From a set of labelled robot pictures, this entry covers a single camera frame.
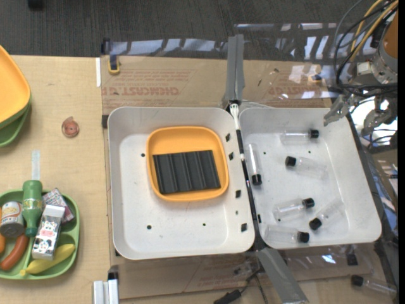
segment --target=plastic vial with black cap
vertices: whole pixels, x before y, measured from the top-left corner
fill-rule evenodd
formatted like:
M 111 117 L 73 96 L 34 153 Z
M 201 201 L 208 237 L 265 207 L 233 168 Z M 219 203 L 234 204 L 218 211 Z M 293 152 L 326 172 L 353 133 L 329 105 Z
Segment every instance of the plastic vial with black cap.
M 333 201 L 322 207 L 315 215 L 315 218 L 309 222 L 311 230 L 316 231 L 320 227 L 326 228 L 330 224 L 343 219 L 345 213 L 345 205 L 340 198 L 336 198 Z
M 258 156 L 258 147 L 251 143 L 246 148 L 247 171 L 251 175 L 251 183 L 261 185 L 261 165 Z
M 287 129 L 280 135 L 282 144 L 304 144 L 319 138 L 317 129 Z
M 372 295 L 375 291 L 377 293 L 389 296 L 392 300 L 397 296 L 397 288 L 394 285 L 372 277 L 352 275 L 351 284 L 360 289 L 367 289 L 367 291 L 371 290 L 370 295 Z
M 285 166 L 297 174 L 318 179 L 324 179 L 327 175 L 326 165 L 309 158 L 288 156 L 285 158 Z
M 307 210 L 314 206 L 315 201 L 313 198 L 295 198 L 274 205 L 273 215 L 277 222 L 282 222 L 304 215 Z
M 269 243 L 274 241 L 283 243 L 308 243 L 309 233 L 298 231 L 293 227 L 267 225 L 265 240 Z

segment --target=black floor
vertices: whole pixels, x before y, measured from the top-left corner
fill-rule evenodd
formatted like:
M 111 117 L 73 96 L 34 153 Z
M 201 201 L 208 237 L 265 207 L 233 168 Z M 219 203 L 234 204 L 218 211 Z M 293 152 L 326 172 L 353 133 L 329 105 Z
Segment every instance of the black floor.
M 0 0 L 0 45 L 11 54 L 99 56 L 114 41 L 226 41 L 241 23 L 337 23 L 359 0 Z M 361 18 L 368 0 L 347 21 Z

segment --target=wooden table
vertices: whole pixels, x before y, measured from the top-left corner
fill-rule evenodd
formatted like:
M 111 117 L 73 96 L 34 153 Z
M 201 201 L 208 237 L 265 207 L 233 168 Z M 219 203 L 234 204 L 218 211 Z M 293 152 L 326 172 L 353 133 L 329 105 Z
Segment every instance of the wooden table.
M 40 179 L 45 189 L 58 187 L 80 209 L 80 242 L 68 272 L 43 281 L 3 279 L 0 297 L 12 303 L 92 303 L 92 283 L 106 280 L 110 269 L 108 201 L 101 125 L 101 89 L 96 86 L 94 58 L 13 56 L 32 90 L 32 111 L 17 140 L 0 149 L 0 191 L 21 188 L 31 177 L 31 151 L 39 149 Z M 73 116 L 80 126 L 74 138 L 62 134 Z M 383 272 L 374 254 L 374 276 Z M 392 303 L 381 296 L 363 297 L 347 277 L 299 282 L 311 303 Z M 281 303 L 271 285 L 269 303 Z M 212 303 L 225 290 L 122 300 L 122 303 Z M 252 283 L 238 303 L 263 303 Z

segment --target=yellow cable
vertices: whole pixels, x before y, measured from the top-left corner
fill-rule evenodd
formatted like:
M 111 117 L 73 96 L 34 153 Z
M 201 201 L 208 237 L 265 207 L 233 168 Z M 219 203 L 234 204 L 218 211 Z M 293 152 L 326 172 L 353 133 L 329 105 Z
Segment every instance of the yellow cable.
M 354 57 L 356 56 L 356 54 L 359 52 L 359 50 L 363 47 L 363 45 L 365 44 L 365 42 L 367 41 L 367 38 L 369 38 L 369 36 L 373 33 L 373 31 L 376 29 L 376 27 L 378 26 L 378 24 L 381 22 L 381 20 L 388 15 L 392 9 L 396 8 L 398 6 L 398 0 L 394 1 L 392 4 L 390 4 L 389 6 L 387 6 L 387 9 L 385 9 L 383 11 L 383 13 L 378 17 L 378 19 L 374 22 L 373 26 L 371 26 L 371 28 L 368 30 L 368 32 L 364 35 L 363 39 L 361 40 L 361 42 L 357 45 L 357 47 L 355 48 L 353 55 L 350 58 L 350 61 L 353 61 Z
M 371 12 L 373 12 L 374 9 L 375 9 L 375 7 L 377 7 L 382 1 L 384 1 L 384 0 L 377 0 L 377 1 L 375 1 L 375 2 L 371 5 L 371 7 L 369 8 L 369 10 L 364 14 L 364 17 L 368 16 Z M 363 20 L 363 21 L 359 24 L 359 27 L 358 27 L 358 29 L 357 29 L 357 32 L 354 34 L 355 37 L 360 33 L 361 27 L 363 27 L 364 22 L 365 22 L 365 20 Z M 353 49 L 354 49 L 356 43 L 357 43 L 357 40 L 355 39 L 355 40 L 353 41 L 353 43 L 352 43 L 352 48 L 351 48 L 350 52 L 353 51 Z

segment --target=black caster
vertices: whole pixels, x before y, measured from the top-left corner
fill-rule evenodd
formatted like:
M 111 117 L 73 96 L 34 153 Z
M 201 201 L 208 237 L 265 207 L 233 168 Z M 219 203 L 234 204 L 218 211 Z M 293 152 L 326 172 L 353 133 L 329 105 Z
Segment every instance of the black caster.
M 27 0 L 28 7 L 30 9 L 41 9 L 42 8 L 42 0 Z

